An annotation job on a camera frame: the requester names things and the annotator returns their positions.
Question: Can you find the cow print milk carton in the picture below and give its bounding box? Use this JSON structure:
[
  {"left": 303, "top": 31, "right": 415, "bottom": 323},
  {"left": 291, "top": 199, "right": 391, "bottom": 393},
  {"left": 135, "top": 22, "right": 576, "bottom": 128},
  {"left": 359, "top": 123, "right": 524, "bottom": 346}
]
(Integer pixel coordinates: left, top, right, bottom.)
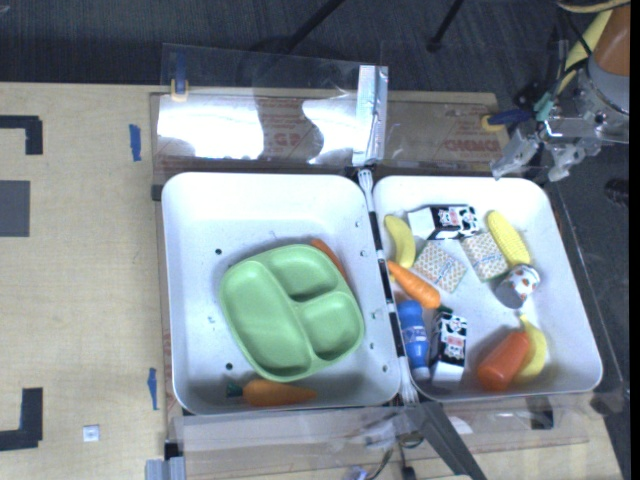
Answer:
[
  {"left": 406, "top": 203, "right": 482, "bottom": 241},
  {"left": 429, "top": 309, "right": 469, "bottom": 387}
]

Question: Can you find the blue bottle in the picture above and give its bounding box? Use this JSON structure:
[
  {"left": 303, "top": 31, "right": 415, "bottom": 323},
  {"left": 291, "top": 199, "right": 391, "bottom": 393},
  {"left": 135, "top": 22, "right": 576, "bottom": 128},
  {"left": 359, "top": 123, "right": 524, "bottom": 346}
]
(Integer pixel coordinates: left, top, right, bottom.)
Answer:
[{"left": 395, "top": 298, "right": 433, "bottom": 382}]

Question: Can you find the orange carrot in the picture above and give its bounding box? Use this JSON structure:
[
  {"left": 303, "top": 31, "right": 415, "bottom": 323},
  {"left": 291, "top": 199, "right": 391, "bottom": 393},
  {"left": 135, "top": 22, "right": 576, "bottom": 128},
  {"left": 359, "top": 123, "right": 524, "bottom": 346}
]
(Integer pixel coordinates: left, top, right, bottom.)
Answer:
[
  {"left": 225, "top": 377, "right": 319, "bottom": 409},
  {"left": 309, "top": 237, "right": 349, "bottom": 282},
  {"left": 385, "top": 259, "right": 443, "bottom": 311}
]

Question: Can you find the yellow banana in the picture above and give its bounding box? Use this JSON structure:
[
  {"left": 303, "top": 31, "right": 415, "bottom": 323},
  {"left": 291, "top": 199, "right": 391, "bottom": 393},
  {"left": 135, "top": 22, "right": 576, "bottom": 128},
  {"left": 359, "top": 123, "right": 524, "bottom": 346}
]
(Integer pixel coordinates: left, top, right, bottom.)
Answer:
[
  {"left": 383, "top": 213, "right": 418, "bottom": 270},
  {"left": 513, "top": 313, "right": 549, "bottom": 384}
]

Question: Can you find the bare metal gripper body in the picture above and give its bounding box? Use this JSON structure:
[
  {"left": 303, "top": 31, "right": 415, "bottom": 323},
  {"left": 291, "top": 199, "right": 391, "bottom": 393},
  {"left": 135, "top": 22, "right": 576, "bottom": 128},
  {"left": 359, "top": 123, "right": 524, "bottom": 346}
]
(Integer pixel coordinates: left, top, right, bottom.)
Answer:
[{"left": 537, "top": 80, "right": 630, "bottom": 158}]

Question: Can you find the white plastic tray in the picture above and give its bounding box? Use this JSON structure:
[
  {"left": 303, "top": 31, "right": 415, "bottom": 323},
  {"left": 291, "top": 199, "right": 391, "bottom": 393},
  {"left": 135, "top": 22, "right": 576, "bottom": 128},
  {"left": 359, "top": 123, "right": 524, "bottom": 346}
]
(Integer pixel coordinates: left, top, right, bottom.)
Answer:
[
  {"left": 371, "top": 174, "right": 604, "bottom": 403},
  {"left": 160, "top": 170, "right": 404, "bottom": 416}
]

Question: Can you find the orange patterned white packet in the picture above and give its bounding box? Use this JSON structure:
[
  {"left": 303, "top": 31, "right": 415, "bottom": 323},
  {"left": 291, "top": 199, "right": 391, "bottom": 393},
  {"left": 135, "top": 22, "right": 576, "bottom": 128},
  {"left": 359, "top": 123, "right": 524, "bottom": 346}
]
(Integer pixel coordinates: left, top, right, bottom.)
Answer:
[
  {"left": 411, "top": 239, "right": 469, "bottom": 295},
  {"left": 460, "top": 231, "right": 511, "bottom": 283}
]

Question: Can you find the white cup with orange print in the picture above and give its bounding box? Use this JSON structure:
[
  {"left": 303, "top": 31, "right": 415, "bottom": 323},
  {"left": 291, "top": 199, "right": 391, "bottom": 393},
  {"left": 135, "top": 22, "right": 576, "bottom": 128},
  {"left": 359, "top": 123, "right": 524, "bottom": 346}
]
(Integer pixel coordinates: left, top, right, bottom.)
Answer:
[{"left": 494, "top": 263, "right": 542, "bottom": 310}]

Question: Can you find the green divided plate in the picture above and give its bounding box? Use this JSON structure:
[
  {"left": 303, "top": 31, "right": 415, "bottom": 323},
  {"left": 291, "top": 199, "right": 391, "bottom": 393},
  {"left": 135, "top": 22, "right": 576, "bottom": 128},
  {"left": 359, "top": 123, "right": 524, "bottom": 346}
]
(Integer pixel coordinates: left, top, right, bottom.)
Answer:
[{"left": 218, "top": 243, "right": 366, "bottom": 384}]

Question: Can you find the yellow corn cob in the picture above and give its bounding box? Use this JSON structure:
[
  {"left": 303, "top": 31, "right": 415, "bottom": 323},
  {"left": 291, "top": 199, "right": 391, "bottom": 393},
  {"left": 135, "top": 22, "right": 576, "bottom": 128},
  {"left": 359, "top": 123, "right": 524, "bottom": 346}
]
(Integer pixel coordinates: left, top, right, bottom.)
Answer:
[{"left": 485, "top": 209, "right": 533, "bottom": 268}]

